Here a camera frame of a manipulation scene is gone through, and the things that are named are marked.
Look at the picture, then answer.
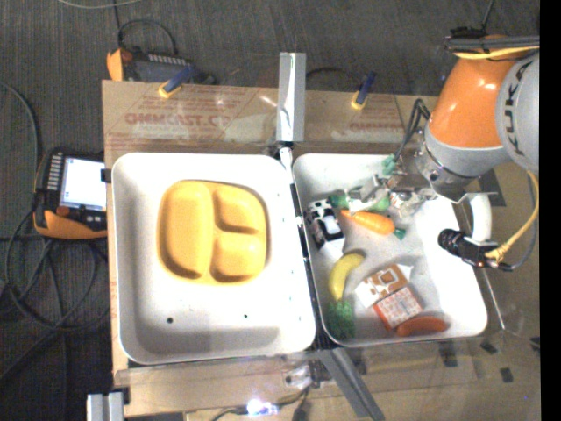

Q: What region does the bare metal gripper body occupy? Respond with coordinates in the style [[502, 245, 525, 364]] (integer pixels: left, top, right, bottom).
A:
[[385, 146, 468, 204]]

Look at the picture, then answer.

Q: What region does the green toy vegetable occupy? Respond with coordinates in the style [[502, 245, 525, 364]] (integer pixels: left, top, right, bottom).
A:
[[328, 193, 392, 213]]

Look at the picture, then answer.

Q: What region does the orange carrot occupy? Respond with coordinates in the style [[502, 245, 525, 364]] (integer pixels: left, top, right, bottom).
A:
[[339, 209, 407, 241]]

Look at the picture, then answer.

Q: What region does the small silver can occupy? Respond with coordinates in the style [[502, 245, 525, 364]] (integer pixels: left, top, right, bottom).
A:
[[388, 190, 423, 218]]

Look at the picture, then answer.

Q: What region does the black and white carton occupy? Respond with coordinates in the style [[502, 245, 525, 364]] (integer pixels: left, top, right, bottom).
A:
[[303, 198, 345, 251]]

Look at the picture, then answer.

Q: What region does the yellow banana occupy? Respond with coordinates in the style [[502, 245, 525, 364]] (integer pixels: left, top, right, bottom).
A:
[[328, 252, 366, 303]]

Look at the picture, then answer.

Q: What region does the white and orange carton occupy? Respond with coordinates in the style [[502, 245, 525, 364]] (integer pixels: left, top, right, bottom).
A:
[[353, 263, 414, 309]]

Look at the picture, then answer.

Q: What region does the white plastic tray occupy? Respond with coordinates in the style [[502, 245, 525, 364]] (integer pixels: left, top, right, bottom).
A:
[[291, 153, 489, 349], [100, 152, 317, 366]]

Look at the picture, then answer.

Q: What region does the orange and white packet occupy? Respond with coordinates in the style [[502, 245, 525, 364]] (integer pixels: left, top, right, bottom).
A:
[[372, 286, 426, 332]]

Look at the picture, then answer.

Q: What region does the green broccoli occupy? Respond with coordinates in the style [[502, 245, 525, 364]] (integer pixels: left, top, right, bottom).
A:
[[326, 299, 358, 341]]

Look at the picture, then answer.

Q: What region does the orange sausage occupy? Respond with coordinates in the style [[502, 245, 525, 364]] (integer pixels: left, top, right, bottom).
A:
[[395, 316, 449, 339]]

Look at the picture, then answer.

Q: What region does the yellow divided plate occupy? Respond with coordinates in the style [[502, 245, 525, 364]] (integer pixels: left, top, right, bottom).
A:
[[156, 179, 271, 286]]

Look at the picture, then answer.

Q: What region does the brown cardboard board red print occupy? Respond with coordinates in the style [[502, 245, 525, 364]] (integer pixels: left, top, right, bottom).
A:
[[101, 80, 505, 388]]

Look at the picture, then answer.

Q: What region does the black cylinder on white bracket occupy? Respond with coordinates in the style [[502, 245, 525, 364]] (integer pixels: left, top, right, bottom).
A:
[[437, 192, 499, 268]]

